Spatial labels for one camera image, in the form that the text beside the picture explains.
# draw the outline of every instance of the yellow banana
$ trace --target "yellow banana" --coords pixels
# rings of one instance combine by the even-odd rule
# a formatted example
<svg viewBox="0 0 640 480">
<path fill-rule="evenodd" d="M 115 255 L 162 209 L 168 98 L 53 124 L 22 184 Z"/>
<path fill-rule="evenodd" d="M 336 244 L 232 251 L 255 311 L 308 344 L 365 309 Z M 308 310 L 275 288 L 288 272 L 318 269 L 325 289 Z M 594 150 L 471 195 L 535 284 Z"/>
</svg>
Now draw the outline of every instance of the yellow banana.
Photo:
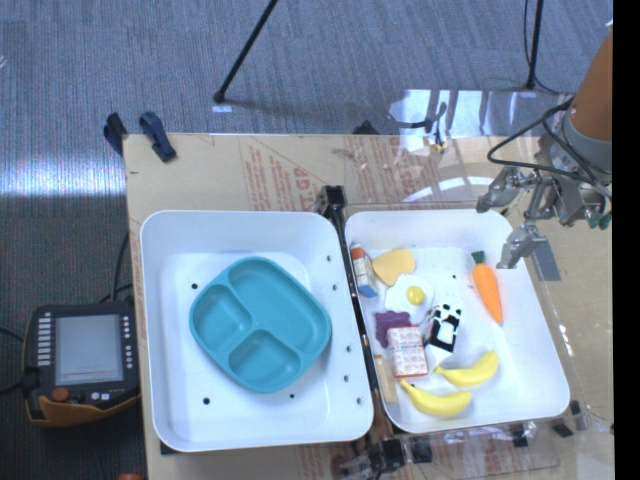
<svg viewBox="0 0 640 480">
<path fill-rule="evenodd" d="M 434 416 L 453 416 L 462 412 L 471 402 L 470 391 L 438 396 L 409 384 L 406 379 L 401 379 L 400 385 L 409 393 L 416 409 Z"/>
<path fill-rule="evenodd" d="M 482 357 L 469 368 L 446 369 L 438 365 L 433 369 L 433 372 L 444 375 L 454 386 L 468 387 L 475 386 L 493 377 L 498 369 L 498 363 L 496 351 L 489 350 L 482 354 Z"/>
</svg>

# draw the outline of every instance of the egg yolk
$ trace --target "egg yolk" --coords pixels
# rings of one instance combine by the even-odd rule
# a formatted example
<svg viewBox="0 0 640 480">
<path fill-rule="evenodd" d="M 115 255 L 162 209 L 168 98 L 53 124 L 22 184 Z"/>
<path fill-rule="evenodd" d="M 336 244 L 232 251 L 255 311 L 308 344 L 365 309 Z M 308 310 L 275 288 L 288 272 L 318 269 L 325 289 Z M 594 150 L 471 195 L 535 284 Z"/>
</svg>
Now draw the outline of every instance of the egg yolk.
<svg viewBox="0 0 640 480">
<path fill-rule="evenodd" d="M 407 300 L 414 306 L 419 306 L 424 302 L 424 292 L 419 286 L 409 286 L 407 288 Z"/>
</svg>

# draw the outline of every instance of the carrot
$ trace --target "carrot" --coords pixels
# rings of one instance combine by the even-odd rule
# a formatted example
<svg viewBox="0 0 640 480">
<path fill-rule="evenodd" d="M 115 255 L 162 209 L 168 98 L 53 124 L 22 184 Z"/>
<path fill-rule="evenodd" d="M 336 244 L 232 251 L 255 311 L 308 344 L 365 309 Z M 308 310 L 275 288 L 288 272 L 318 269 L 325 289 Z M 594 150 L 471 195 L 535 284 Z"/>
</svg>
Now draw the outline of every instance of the carrot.
<svg viewBox="0 0 640 480">
<path fill-rule="evenodd" d="M 502 323 L 502 304 L 500 302 L 500 292 L 498 290 L 498 279 L 493 269 L 484 262 L 484 251 L 472 252 L 474 261 L 473 280 L 480 294 L 482 302 L 491 313 L 491 316 Z"/>
</svg>

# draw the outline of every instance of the black foot of stand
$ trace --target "black foot of stand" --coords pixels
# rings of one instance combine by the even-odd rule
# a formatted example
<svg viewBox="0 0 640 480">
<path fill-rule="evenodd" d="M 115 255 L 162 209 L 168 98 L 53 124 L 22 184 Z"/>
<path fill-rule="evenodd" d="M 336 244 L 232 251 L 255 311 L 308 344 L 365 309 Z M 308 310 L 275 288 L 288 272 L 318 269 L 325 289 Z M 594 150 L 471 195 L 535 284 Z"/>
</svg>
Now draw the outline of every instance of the black foot of stand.
<svg viewBox="0 0 640 480">
<path fill-rule="evenodd" d="M 251 50 L 251 46 L 253 46 L 254 41 L 257 39 L 258 35 L 260 34 L 260 31 L 262 30 L 262 27 L 267 22 L 267 19 L 269 18 L 271 11 L 273 11 L 273 8 L 276 6 L 277 3 L 278 3 L 278 0 L 269 1 L 267 8 L 262 13 L 260 20 L 258 21 L 255 28 L 253 29 L 253 32 L 251 33 L 251 36 L 249 37 L 247 43 L 244 45 L 244 48 L 240 52 L 240 55 L 238 55 L 236 62 L 233 64 L 233 67 L 231 68 L 231 71 L 229 71 L 227 78 L 220 86 L 220 89 L 218 89 L 218 91 L 213 95 L 213 101 L 215 101 L 216 103 L 222 103 L 224 101 L 224 93 L 227 91 L 229 85 L 231 84 L 233 77 L 236 76 L 236 73 L 238 69 L 240 69 L 240 66 L 244 61 L 244 58 L 249 53 L 249 50 Z"/>
<path fill-rule="evenodd" d="M 533 27 L 533 46 L 531 47 L 531 62 L 529 63 L 529 78 L 525 87 L 527 89 L 533 89 L 536 79 L 536 59 L 538 57 L 538 40 L 540 39 L 540 23 L 542 22 L 542 6 L 544 0 L 538 0 L 536 5 L 536 21 Z"/>
</svg>

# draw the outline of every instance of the blue plate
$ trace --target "blue plate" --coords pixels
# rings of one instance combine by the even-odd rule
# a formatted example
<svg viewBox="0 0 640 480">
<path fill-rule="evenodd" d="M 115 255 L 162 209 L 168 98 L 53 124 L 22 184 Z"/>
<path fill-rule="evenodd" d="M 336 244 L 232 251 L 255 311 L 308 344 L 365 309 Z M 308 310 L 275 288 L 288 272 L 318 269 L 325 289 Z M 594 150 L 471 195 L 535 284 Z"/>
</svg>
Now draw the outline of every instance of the blue plate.
<svg viewBox="0 0 640 480">
<path fill-rule="evenodd" d="M 327 346 L 329 315 L 279 265 L 252 256 L 222 271 L 189 313 L 191 333 L 229 376 L 257 393 L 296 380 Z"/>
</svg>

